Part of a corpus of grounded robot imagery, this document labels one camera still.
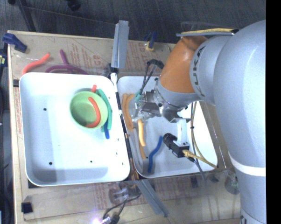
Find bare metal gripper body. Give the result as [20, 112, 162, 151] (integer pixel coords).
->
[136, 90, 191, 124]

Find long orange foam tube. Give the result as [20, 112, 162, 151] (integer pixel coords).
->
[121, 93, 135, 133]

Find short orange foam tube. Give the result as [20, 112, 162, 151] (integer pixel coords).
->
[137, 119, 147, 147]

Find thin black and white rod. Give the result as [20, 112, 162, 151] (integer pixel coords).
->
[110, 73, 137, 181]

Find green foam tube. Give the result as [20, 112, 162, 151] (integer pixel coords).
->
[95, 88, 113, 133]

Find white foam tube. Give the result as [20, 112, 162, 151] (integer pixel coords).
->
[132, 126, 144, 168]

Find short blue foam tube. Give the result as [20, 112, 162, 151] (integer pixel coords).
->
[103, 121, 111, 140]

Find red foam tube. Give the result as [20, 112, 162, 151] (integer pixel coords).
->
[85, 84, 102, 129]

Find long blue foam tube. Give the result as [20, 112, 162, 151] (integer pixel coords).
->
[147, 135, 164, 174]

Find green bowl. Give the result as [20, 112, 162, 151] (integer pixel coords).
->
[69, 91, 109, 130]

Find white plastic tray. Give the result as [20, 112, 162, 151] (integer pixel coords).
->
[117, 76, 219, 179]
[19, 72, 131, 187]

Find purple foam tube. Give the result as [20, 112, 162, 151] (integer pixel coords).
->
[44, 49, 89, 76]

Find coral foam tube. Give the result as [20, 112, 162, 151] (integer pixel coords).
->
[21, 53, 51, 76]

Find brown cardboard board red print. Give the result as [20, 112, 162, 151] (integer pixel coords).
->
[9, 35, 241, 220]

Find black cylinder on white bracket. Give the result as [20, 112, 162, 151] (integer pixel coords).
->
[163, 119, 190, 159]

